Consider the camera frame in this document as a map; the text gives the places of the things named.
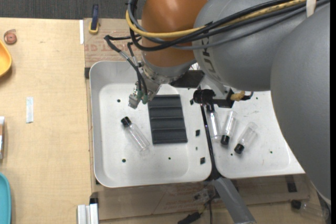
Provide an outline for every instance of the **glass vial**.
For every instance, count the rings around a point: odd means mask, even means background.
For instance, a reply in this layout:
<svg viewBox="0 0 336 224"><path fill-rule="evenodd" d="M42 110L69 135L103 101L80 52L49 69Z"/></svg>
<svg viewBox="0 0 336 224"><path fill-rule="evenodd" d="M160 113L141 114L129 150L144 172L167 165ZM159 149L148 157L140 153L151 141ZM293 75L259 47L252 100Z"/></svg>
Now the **glass vial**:
<svg viewBox="0 0 336 224"><path fill-rule="evenodd" d="M228 116L226 117L223 135L221 139L221 143L223 145L228 145L230 137L232 137L236 131L237 125L237 112L230 111Z"/></svg>
<svg viewBox="0 0 336 224"><path fill-rule="evenodd" d="M315 217L323 220L327 220L329 217L329 210L326 207L308 201L292 200L291 206L304 217Z"/></svg>
<svg viewBox="0 0 336 224"><path fill-rule="evenodd" d="M215 141L219 141L221 139L221 134L218 122L218 114L215 111L214 105L206 106L206 114L210 137Z"/></svg>
<svg viewBox="0 0 336 224"><path fill-rule="evenodd" d="M251 142L256 138L256 128L258 126L254 122L250 122L241 134L238 144L235 147L235 152L241 154L246 146L249 146Z"/></svg>
<svg viewBox="0 0 336 224"><path fill-rule="evenodd" d="M132 123L128 117L124 117L121 122L127 131L127 137L132 141L134 146L137 147L140 152L145 151L150 143L142 134L138 126Z"/></svg>

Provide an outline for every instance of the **black vial cap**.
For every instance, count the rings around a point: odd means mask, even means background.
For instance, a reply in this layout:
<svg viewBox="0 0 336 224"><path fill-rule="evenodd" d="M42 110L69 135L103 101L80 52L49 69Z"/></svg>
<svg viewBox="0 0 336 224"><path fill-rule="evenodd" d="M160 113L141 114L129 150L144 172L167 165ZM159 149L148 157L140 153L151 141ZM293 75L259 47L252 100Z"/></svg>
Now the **black vial cap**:
<svg viewBox="0 0 336 224"><path fill-rule="evenodd" d="M302 203L298 200L292 200L290 204L292 205L292 208L295 208L295 209L300 209L302 205Z"/></svg>
<svg viewBox="0 0 336 224"><path fill-rule="evenodd" d="M214 103L213 97L215 95L215 92L210 89L196 90L193 95L193 100L197 104L210 105Z"/></svg>
<svg viewBox="0 0 336 224"><path fill-rule="evenodd" d="M230 140L230 136L228 136L228 135L222 135L221 144L222 145L228 145L229 144L229 140Z"/></svg>
<svg viewBox="0 0 336 224"><path fill-rule="evenodd" d="M98 204L98 198L90 198L90 203L89 204Z"/></svg>
<svg viewBox="0 0 336 224"><path fill-rule="evenodd" d="M124 117L122 120L121 120L122 124L127 127L127 126L130 126L131 125L131 120L128 118L128 117Z"/></svg>
<svg viewBox="0 0 336 224"><path fill-rule="evenodd" d="M237 144L236 147L235 147L235 152L240 154L242 153L242 151L244 150L244 146L241 145L241 144Z"/></svg>

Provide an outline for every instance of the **black cable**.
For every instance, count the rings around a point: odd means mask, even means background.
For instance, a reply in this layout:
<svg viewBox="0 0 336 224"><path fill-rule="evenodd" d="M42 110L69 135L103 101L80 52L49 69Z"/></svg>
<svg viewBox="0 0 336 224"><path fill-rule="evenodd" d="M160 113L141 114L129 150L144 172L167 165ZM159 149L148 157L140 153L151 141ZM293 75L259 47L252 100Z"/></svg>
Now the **black cable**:
<svg viewBox="0 0 336 224"><path fill-rule="evenodd" d="M132 48L131 48L131 45L132 45L133 43L132 42L128 42L127 43L127 47L128 47L128 50L130 51L130 54L131 54L131 56L132 57L134 57L134 53L133 53L133 50L132 50ZM141 87L141 78L140 78L140 76L141 76L141 74L140 74L140 71L139 71L139 67L138 66L136 66L135 65L135 67L136 67L136 75L137 75L137 77L138 77L138 86L139 86L139 91L141 91L142 90L142 87Z"/></svg>
<svg viewBox="0 0 336 224"><path fill-rule="evenodd" d="M112 50L114 50L114 51L116 51L116 52L118 52L118 53L120 53L121 52L121 49L118 49L111 41L110 41L110 39L109 39L109 36L107 35L107 36L105 36L104 37L104 40L107 42L107 44L109 45L109 47L112 49ZM144 81L144 79L143 79L143 77L142 77L142 75L141 75L141 73L140 73L140 71L139 71L139 68L130 60L130 58L127 58L126 59L127 60L127 62L133 67L133 69L136 71L136 75L138 76L138 85L139 85L139 90L141 89L141 83L142 83L142 85L143 85L143 90L144 90L144 94L145 95L148 95L148 90L147 90L147 85L146 85L146 83L145 83L145 81Z"/></svg>
<svg viewBox="0 0 336 224"><path fill-rule="evenodd" d="M134 31L130 30L130 34L131 34L131 37L132 37L132 40L133 40L135 46L137 46L140 50L157 51L157 50L165 49L165 48L168 48L168 47L172 47L172 46L177 45L177 44L186 43L186 42L190 42L190 41L195 41L195 40L202 39L204 37L208 37L208 36L216 35L216 34L219 34L219 33L223 33L225 31L229 31L229 30L232 30L232 29L237 28L239 26L247 25L249 23L256 22L256 21L261 20L261 19L269 18L269 17L272 17L272 16L278 16L282 13L287 13L288 11L300 9L305 5L306 5L305 3L301 3L301 4L298 4L296 6L291 6L291 7L288 7L288 8L284 8L282 10L275 11L273 13L264 14L264 15L261 15L261 16L258 16L258 17L252 18L252 19L248 19L248 20L236 23L238 26L235 26L235 24L233 24L233 25L222 27L220 29L217 29L217 30L214 30L212 32L205 33L205 34L201 33L203 29L200 29L200 30L197 30L197 31L195 31L191 34L188 34L186 36L183 36L181 38L178 38L178 39L175 39L175 40L172 40L172 41L168 41L164 44L161 44L161 45L158 45L158 46L155 46L155 47L143 47L143 46L141 46L139 43L134 42L134 36L135 36ZM229 22L233 19L233 17L236 16L236 14L237 13L232 14L228 17L225 17L225 18L219 20L218 22L221 22L220 24L226 23L226 21Z"/></svg>
<svg viewBox="0 0 336 224"><path fill-rule="evenodd" d="M131 12L135 12L135 9L134 7L136 7L136 3L137 3L138 0L130 0L130 2L133 2L135 5L131 5ZM151 48L147 48L147 47L143 47L139 44L137 44L136 42L134 43L139 49L141 50L144 50L144 51L156 51L156 50L160 50L160 49L165 49L165 48L168 48L170 46L173 46L176 45L176 44L179 44L179 43L185 43L185 42L190 42L188 41L189 38L193 38L193 37L196 37L197 35L200 35L200 34L203 34L203 33L206 33L208 32L209 30L213 29L213 28L216 28L217 26L220 26L224 23L227 23L233 19L236 19L236 18L239 18L239 17L242 17L244 15L247 15L249 13L252 13L252 12L255 12L255 11L258 11L262 8L266 8L266 7L270 7L270 6L274 6L274 5L278 5L278 4L282 4L282 3L285 3L285 2L288 2L288 1L292 1L292 0L274 0L274 1L269 1L269 2L266 2L266 3L261 3L259 5L256 5L256 6L253 6L253 7L250 7L248 9L245 9L245 10L242 10L240 12L237 12L235 14L232 14L228 17L225 17L221 20L218 20L216 22L211 22L209 23L206 27L200 29L200 30L197 30L191 34L188 34L184 37L181 37L181 38L178 38L178 39L175 39L173 41L169 41L169 42L164 42L162 43L161 45L159 46L156 46L156 47L151 47Z"/></svg>
<svg viewBox="0 0 336 224"><path fill-rule="evenodd" d="M131 36L125 36L125 37L112 37L110 35L107 35L107 37L109 37L110 40L126 40L126 39L130 39Z"/></svg>
<svg viewBox="0 0 336 224"><path fill-rule="evenodd" d="M201 217L202 213L195 212L191 215L186 216L184 219L180 220L177 224L190 224Z"/></svg>
<svg viewBox="0 0 336 224"><path fill-rule="evenodd" d="M176 48L176 49L180 49L180 50L195 50L195 49L206 49L206 48L210 48L210 47L219 46L219 45L222 45L222 44L224 44L226 42L234 41L234 40L237 40L237 39L240 39L240 38L244 38L244 37L253 35L255 33L258 33L260 31L265 30L265 29L267 29L269 27L272 27L272 26L274 26L276 24L284 22L285 20L288 20L288 19L290 19L290 18L298 15L299 13L302 13L302 12L305 12L305 11L306 11L306 7L304 6L304 7L301 7L299 9L297 9L297 10L294 10L293 12L287 14L286 16L284 16L284 17L282 17L282 18L280 18L280 19L278 19L278 20L276 20L276 21L274 21L274 22L272 22L272 23L270 23L268 25L263 25L263 26L261 26L261 27L259 27L257 29L254 29L254 30L252 30L250 32L245 32L243 34L240 34L240 35L237 35L237 36L234 36L234 37L230 37L230 38L223 39L223 40L218 40L218 41L216 41L214 43L210 43L210 44L207 44L207 45L199 45L199 46L192 46L192 47L191 46L176 46L175 45L173 47Z"/></svg>
<svg viewBox="0 0 336 224"><path fill-rule="evenodd" d="M212 200L210 200L210 202L209 202L210 224L213 224L211 202L212 202Z"/></svg>
<svg viewBox="0 0 336 224"><path fill-rule="evenodd" d="M137 4L138 4L138 0L129 0L129 2L127 3L127 10L128 10L131 21L136 25L136 27L140 30L146 31L138 23L138 20L136 19ZM154 43L159 43L159 44L166 42L165 40L162 40L162 39L159 39L159 38L148 38L148 40L150 40Z"/></svg>
<svg viewBox="0 0 336 224"><path fill-rule="evenodd" d="M325 4L325 1L323 2L322 0L319 0L317 2L317 7L319 5L323 5L323 4ZM245 26L245 25L248 25L248 24L251 24L251 23L255 23L255 22L258 22L260 20L269 19L269 18L272 18L272 17L275 17L275 16L279 16L283 13L288 13L288 12L300 9L300 8L304 7L305 5L306 5L305 3L298 4L297 6L291 6L291 7L288 7L288 8L277 10L277 11L272 12L272 13L267 13L267 14L263 14L263 15L260 15L260 16L257 16L257 17L251 18L251 19L247 19L247 20L244 20L244 21L232 24L232 25L224 26L224 27L218 28L214 31L204 33L200 37L197 36L195 38L191 38L190 40L188 40L188 42L196 41L196 40L199 40L199 39L203 39L205 37L209 37L209 36L221 34L221 33L227 32L227 31L231 31L233 29L236 29L236 28L239 28L241 26Z"/></svg>
<svg viewBox="0 0 336 224"><path fill-rule="evenodd" d="M221 24L223 24L223 23L227 23L227 22L229 22L229 21L235 19L235 17L240 17L240 16L242 16L241 13L242 13L242 12L246 13L247 10L251 10L251 8L248 8L248 9L243 10L243 11L241 11L241 12L238 12L238 13L232 14L232 15L230 15L230 16L228 16L228 17L225 17L225 18L223 18L223 19L217 21L215 24L216 24L216 25L217 25L217 24L221 25ZM141 45L139 46L139 44L137 44L137 43L134 43L134 44L135 44L139 49L144 50L144 51L156 51L156 50L160 50L160 49L165 49L165 48L167 48L167 47L170 47L170 46L173 46L173 45L176 45L176 44L179 44L179 43L185 43L185 42L188 42L188 39L189 39L189 38L196 37L197 35L202 34L202 32L204 32L204 29L207 29L208 27L209 27L209 26L207 26L207 27L205 27L205 28L202 28L202 29L200 29L200 30L197 30L197 31L195 31L195 32L193 32L193 33L191 33L191 34L188 34L188 35L184 36L184 37L175 39L175 40L173 40L173 41L166 42L166 43L164 43L164 44L162 44L162 45L159 45L159 46L156 46L156 47L147 48L147 47L143 47L143 46L141 46Z"/></svg>
<svg viewBox="0 0 336 224"><path fill-rule="evenodd" d="M245 95L245 96L241 99L241 101L250 100L250 99L252 98L253 94L254 94L254 92L251 92L250 95Z"/></svg>

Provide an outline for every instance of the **wooden table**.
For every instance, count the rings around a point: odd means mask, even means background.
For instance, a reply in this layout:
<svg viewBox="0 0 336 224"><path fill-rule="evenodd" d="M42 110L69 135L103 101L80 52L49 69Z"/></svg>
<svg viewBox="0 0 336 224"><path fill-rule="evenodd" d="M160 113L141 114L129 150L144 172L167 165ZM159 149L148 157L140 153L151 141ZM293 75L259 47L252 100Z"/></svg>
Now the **wooden table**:
<svg viewBox="0 0 336 224"><path fill-rule="evenodd" d="M11 186L12 224L76 223L77 205L88 204L92 193L79 21L0 18L0 35L13 28L18 41L7 45L13 65L0 78L0 115L5 117L6 133L0 172ZM32 123L26 123L27 97L34 98ZM311 199L318 202L314 190ZM288 202L249 209L258 223L324 223L301 218ZM177 223L185 216L104 223ZM208 216L205 212L195 224L209 223ZM214 211L214 223L232 223L226 209Z"/></svg>

